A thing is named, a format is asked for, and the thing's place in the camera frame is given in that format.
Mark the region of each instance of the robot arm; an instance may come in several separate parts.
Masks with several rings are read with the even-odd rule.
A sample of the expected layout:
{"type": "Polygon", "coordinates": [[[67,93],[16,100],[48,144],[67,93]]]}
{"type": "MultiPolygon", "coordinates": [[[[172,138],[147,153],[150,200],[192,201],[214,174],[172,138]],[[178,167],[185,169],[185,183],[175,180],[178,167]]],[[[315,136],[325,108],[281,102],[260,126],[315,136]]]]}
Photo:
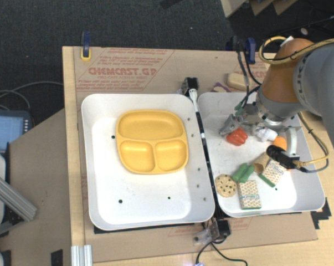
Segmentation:
{"type": "MultiPolygon", "coordinates": [[[[267,42],[277,39],[285,40],[276,37],[267,42]]],[[[264,58],[262,47],[259,56],[270,67],[256,102],[230,115],[220,134],[231,133],[241,124],[287,131],[283,122],[308,110],[322,117],[334,147],[334,39],[318,44],[300,38],[286,40],[274,59],[264,58]]]]}

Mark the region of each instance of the plastic toy food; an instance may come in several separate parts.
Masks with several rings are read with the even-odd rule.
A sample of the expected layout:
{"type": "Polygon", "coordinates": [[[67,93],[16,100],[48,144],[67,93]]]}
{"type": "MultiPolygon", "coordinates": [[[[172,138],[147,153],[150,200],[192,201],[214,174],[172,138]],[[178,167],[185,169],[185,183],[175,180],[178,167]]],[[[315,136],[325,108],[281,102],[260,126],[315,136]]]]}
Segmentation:
{"type": "Polygon", "coordinates": [[[261,201],[259,197],[256,181],[246,181],[238,183],[238,194],[241,209],[260,209],[261,201]]]}
{"type": "Polygon", "coordinates": [[[223,197],[232,197],[235,195],[237,184],[230,175],[219,175],[215,179],[216,191],[223,197]]]}
{"type": "Polygon", "coordinates": [[[240,165],[235,174],[232,175],[232,179],[235,182],[245,183],[253,172],[254,172],[253,165],[247,165],[246,163],[243,163],[242,165],[240,165]]]}
{"type": "Polygon", "coordinates": [[[227,142],[235,146],[243,145],[247,138],[248,135],[241,127],[238,127],[236,130],[226,136],[227,142]]]}
{"type": "Polygon", "coordinates": [[[284,137],[278,136],[275,138],[273,145],[283,148],[284,150],[287,149],[287,142],[286,139],[284,137]]]}

